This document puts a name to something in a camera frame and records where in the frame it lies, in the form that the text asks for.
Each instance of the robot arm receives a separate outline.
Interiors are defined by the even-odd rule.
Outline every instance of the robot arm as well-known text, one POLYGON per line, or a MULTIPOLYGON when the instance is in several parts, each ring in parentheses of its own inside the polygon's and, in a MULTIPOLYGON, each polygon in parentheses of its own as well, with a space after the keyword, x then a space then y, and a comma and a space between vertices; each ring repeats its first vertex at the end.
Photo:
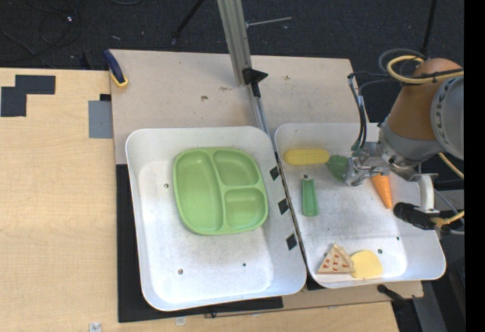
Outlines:
MULTIPOLYGON (((429 213, 434 206, 430 175, 415 168, 441 152, 464 159, 463 70, 453 61, 433 58, 422 62, 406 84, 380 125, 378 141, 366 142, 348 159, 344 180, 348 186, 357 186, 375 174, 393 172, 417 181, 419 209, 429 213)), ((400 204, 395 208, 402 208, 404 203, 400 204)))

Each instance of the cheese slice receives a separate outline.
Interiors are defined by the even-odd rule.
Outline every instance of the cheese slice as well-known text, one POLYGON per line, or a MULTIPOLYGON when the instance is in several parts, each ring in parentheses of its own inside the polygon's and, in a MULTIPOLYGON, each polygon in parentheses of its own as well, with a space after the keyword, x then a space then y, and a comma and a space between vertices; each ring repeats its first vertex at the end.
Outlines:
POLYGON ((347 251, 338 244, 334 244, 324 256, 324 260, 317 269, 317 274, 347 274, 354 271, 352 262, 347 251))
POLYGON ((371 250, 361 250, 351 255, 355 271, 354 278, 368 279, 379 277, 383 273, 383 267, 379 258, 371 250))

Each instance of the green divided plate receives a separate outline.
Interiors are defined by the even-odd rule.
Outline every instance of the green divided plate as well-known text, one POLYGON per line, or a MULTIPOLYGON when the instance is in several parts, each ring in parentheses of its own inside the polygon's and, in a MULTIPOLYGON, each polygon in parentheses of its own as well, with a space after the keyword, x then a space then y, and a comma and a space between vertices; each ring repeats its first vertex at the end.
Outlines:
POLYGON ((255 160, 232 148, 197 148, 174 162, 175 200, 194 233, 241 233, 268 217, 268 196, 255 160))

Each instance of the black cable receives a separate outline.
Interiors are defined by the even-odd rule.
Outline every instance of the black cable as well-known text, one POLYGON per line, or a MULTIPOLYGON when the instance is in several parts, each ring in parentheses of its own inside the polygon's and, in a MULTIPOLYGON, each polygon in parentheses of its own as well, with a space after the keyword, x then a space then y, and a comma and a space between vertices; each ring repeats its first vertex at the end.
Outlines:
POLYGON ((396 80, 394 80, 394 79, 382 79, 382 80, 368 81, 368 82, 362 84, 361 86, 359 86, 358 94, 362 96, 362 90, 366 86, 370 86, 371 84, 378 84, 378 83, 396 83, 396 80))
POLYGON ((440 77, 440 76, 444 76, 446 74, 457 74, 458 72, 462 72, 463 71, 463 68, 456 68, 456 69, 448 69, 448 70, 439 70, 437 72, 433 72, 432 74, 426 74, 426 73, 422 73, 420 75, 421 78, 423 79, 426 79, 428 77, 440 77))
POLYGON ((376 73, 376 72, 367 72, 366 70, 358 70, 356 72, 353 72, 352 74, 355 75, 355 76, 366 75, 366 76, 372 76, 372 77, 389 77, 388 74, 379 74, 379 73, 376 73))
MULTIPOLYGON (((88 0, 25 0, 26 3, 32 8, 46 13, 46 16, 41 20, 39 25, 39 37, 40 39, 48 44, 48 48, 43 49, 40 52, 35 52, 29 47, 27 47, 22 42, 13 39, 4 30, 2 33, 7 36, 10 40, 20 45, 22 48, 26 49, 30 56, 25 58, 15 58, 11 60, 2 60, 0 63, 11 63, 29 60, 31 58, 39 59, 44 65, 52 67, 46 64, 39 56, 53 47, 61 47, 70 45, 76 42, 82 34, 82 17, 81 8, 88 2, 88 0), (58 34, 56 37, 49 35, 49 30, 52 30, 52 24, 56 23, 56 30, 58 34)), ((120 1, 120 0, 108 0, 117 5, 137 5, 143 0, 132 0, 132 1, 120 1)))
POLYGON ((347 77, 350 90, 352 91, 352 94, 354 95, 355 103, 357 104, 358 117, 360 120, 358 137, 355 142, 358 143, 358 147, 362 149, 365 145, 365 140, 367 139, 367 121, 365 119, 365 108, 364 108, 364 104, 362 103, 362 97, 355 91, 355 88, 352 85, 352 81, 354 78, 355 78, 355 73, 352 73, 347 77))

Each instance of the wooden table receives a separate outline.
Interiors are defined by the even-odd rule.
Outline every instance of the wooden table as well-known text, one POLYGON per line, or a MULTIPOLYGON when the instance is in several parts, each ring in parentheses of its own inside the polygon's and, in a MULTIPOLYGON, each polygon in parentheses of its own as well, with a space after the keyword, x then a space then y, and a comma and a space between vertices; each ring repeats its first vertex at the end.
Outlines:
MULTIPOLYGON (((122 67, 130 56, 117 53, 122 67)), ((150 54, 148 60, 163 57, 150 54)), ((183 54, 177 58, 185 61, 183 54)), ((350 68, 348 61, 338 64, 350 68)), ((117 319, 116 145, 113 138, 89 137, 88 104, 111 93, 109 73, 1 68, 0 87, 15 86, 16 75, 55 76, 55 94, 29 94, 25 117, 0 117, 2 329, 88 331, 89 323, 100 322, 104 332, 180 330, 174 318, 117 319)), ((113 96, 115 106, 119 96, 113 96)), ((423 295, 419 282, 388 287, 405 298, 423 295)), ((189 316, 183 329, 398 331, 389 298, 375 287, 303 290, 283 303, 283 309, 257 315, 189 316)))

